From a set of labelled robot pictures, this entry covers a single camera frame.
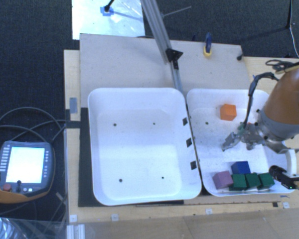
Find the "wooden table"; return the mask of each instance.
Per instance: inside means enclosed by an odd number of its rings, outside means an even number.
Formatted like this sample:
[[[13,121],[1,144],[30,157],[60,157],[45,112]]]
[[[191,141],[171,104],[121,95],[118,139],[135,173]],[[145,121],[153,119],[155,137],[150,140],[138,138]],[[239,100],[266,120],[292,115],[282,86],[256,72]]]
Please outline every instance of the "wooden table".
[[[250,80],[252,75],[264,72],[264,63],[269,58],[243,57]],[[80,52],[77,50],[64,51],[65,104],[70,108],[70,98],[76,98],[80,107]],[[263,80],[258,89],[270,93],[275,85],[274,81]],[[70,115],[72,121],[80,121],[80,109]],[[186,217],[206,215],[211,209],[213,214],[274,211],[282,209],[281,202],[288,202],[290,208],[299,208],[299,191],[281,197],[279,194],[253,195],[246,199],[239,197],[217,198],[214,196],[200,197],[181,206],[117,206],[117,207],[78,207],[78,174],[79,174],[79,136],[80,129],[68,128],[65,132],[65,167],[68,187],[68,215],[69,223],[108,222],[112,214],[118,214],[120,221],[136,221],[154,218]],[[286,141],[291,148],[299,147],[299,135],[293,140]],[[299,174],[299,153],[297,154]]]

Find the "orange cube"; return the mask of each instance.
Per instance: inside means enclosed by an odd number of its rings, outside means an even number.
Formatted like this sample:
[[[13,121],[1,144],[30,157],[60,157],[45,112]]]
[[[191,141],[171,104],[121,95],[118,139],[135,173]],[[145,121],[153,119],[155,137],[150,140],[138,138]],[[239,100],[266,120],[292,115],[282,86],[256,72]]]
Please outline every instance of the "orange cube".
[[[232,121],[237,116],[236,106],[224,104],[220,108],[220,118],[222,120]]]

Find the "blue cube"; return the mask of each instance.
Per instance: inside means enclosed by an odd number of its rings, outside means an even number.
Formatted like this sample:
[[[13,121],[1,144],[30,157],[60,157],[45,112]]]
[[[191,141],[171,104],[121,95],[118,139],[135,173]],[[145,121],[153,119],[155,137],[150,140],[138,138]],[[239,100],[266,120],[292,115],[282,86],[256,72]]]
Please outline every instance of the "blue cube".
[[[248,174],[250,173],[250,168],[248,161],[237,161],[231,166],[233,174]]]

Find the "green cube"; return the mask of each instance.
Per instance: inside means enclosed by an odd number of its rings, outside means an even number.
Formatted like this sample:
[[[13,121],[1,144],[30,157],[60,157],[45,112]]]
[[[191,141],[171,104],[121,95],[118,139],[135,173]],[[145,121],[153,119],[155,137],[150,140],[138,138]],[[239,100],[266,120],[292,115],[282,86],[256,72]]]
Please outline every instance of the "green cube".
[[[240,191],[245,190],[247,188],[246,178],[244,174],[232,174],[233,185],[229,186],[229,190],[231,191]]]
[[[272,176],[269,173],[262,173],[258,175],[261,185],[257,189],[269,189],[275,184]]]
[[[257,173],[248,173],[245,174],[245,177],[246,177],[247,189],[261,186],[261,182],[259,180]]]

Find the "block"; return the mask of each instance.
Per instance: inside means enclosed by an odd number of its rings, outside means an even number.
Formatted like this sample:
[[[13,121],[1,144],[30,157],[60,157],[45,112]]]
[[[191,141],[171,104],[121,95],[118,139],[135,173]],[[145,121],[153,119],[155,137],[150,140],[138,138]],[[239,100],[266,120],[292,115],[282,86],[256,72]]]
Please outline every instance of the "block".
[[[229,186],[229,190],[245,190],[247,188],[246,178],[244,174],[233,174],[232,175],[233,184]]]
[[[248,173],[245,174],[247,189],[252,189],[261,186],[257,173]]]
[[[275,182],[272,178],[272,176],[269,173],[261,173],[258,174],[259,180],[261,182],[261,185],[257,187],[257,189],[269,189],[272,187]]]
[[[233,174],[247,174],[250,173],[248,161],[237,161],[231,166]]]
[[[213,181],[215,183],[216,189],[227,188],[234,183],[229,171],[216,173],[213,176]]]
[[[229,120],[232,121],[237,116],[236,106],[224,104],[220,108],[220,118],[221,120]]]

